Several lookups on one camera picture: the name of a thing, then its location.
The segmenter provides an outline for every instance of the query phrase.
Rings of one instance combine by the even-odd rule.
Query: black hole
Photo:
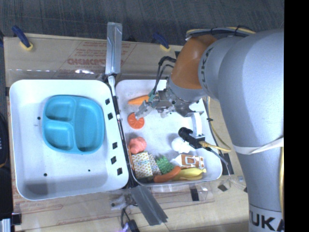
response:
[[[117,169],[117,175],[121,175],[122,174],[122,168],[118,168]]]
[[[111,158],[112,164],[114,164],[116,161],[117,161],[117,160],[116,160],[116,157]]]
[[[107,114],[108,119],[112,119],[112,113]]]

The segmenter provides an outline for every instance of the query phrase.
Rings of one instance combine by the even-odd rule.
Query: green toy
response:
[[[174,165],[171,164],[165,156],[163,156],[162,158],[157,158],[155,161],[162,174],[167,174],[174,168]]]

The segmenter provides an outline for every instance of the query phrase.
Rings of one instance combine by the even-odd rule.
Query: white tray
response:
[[[118,105],[120,109],[120,115],[122,118],[122,125],[125,133],[126,142],[129,143],[131,138],[140,136],[147,142],[147,152],[153,154],[156,157],[162,155],[166,156],[169,160],[178,156],[178,152],[175,152],[171,148],[171,142],[179,137],[178,130],[181,127],[187,127],[193,129],[192,119],[190,117],[182,117],[177,113],[172,113],[166,118],[161,118],[157,111],[152,111],[149,115],[144,117],[145,125],[139,130],[132,129],[128,122],[127,116],[132,112],[138,111],[138,105],[129,105],[127,102],[130,99],[147,95],[155,86],[155,80],[123,80],[116,86],[116,95],[118,96]],[[157,90],[163,90],[166,87],[166,81],[161,80],[158,84]],[[206,136],[206,141],[210,144],[215,144],[211,135],[209,123],[207,121],[207,114],[205,106],[200,100],[199,103],[195,103],[190,106],[193,111],[204,111],[201,115],[202,120],[202,133]],[[200,148],[196,151],[191,151],[189,154],[199,155],[204,157],[205,167],[207,172],[203,174],[203,178],[195,182],[212,181],[219,178],[222,174],[222,165],[220,159],[213,153]],[[166,183],[141,183],[141,185],[179,185],[189,184],[193,181],[173,181]]]
[[[45,144],[38,117],[43,117],[44,105],[54,95],[84,96],[102,107],[105,135],[98,151],[70,154]],[[106,84],[93,80],[20,80],[10,88],[10,104],[16,186],[24,198],[43,200],[110,191],[127,183],[126,159]]]

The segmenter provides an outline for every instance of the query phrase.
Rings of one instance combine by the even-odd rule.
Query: robotic arm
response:
[[[209,96],[220,102],[249,197],[249,231],[284,231],[282,29],[229,36],[191,37],[166,89],[140,106],[191,116],[189,105]]]

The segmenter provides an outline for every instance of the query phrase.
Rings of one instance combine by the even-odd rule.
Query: white strap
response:
[[[267,145],[264,145],[262,147],[239,147],[239,146],[235,146],[233,145],[235,151],[237,153],[241,153],[244,155],[251,155],[251,154],[255,154],[255,153],[259,153],[259,152],[263,152],[269,149],[274,149],[274,148],[278,148],[278,147],[284,147],[284,137],[281,137]]]

